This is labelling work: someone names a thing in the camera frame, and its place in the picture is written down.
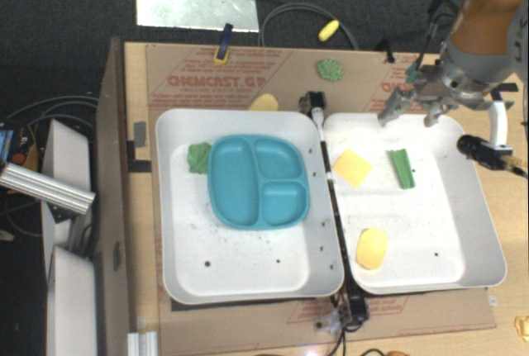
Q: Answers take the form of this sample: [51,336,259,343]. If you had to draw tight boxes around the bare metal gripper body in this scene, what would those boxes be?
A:
[412,64,503,111]

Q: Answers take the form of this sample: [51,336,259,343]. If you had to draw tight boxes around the green celery stick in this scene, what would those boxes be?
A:
[385,148,417,192]

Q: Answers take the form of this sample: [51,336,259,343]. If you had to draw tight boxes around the yellow cheese slice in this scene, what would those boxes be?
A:
[331,147,374,189]

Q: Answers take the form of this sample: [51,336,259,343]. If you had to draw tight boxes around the thin black and white rod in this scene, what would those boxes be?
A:
[312,107,361,306]

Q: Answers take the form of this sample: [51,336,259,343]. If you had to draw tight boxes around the yellow corn cob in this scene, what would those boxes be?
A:
[317,19,341,43]

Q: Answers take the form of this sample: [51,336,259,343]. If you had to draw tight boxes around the brown cardboard board red print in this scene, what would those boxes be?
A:
[144,43,498,338]

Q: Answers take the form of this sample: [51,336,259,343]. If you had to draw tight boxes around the white plastic tray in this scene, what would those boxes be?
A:
[322,111,508,296]
[155,107,346,306]

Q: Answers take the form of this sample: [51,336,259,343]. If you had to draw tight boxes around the yellow round chip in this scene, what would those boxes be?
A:
[248,93,279,112]

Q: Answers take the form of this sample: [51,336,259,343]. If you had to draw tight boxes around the yellow oval potato chip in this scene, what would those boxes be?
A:
[355,226,390,272]

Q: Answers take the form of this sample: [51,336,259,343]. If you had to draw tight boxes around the blue divided plate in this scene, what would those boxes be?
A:
[207,133,312,231]

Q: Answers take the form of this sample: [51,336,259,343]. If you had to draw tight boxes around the green lettuce leaf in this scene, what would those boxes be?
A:
[186,141,214,175]

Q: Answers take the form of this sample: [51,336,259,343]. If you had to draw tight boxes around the yellow lumpy toy food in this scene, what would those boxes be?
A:
[513,314,529,339]

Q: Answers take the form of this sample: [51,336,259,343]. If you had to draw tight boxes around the black cylinder on white bracket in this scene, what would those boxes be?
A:
[455,98,517,172]

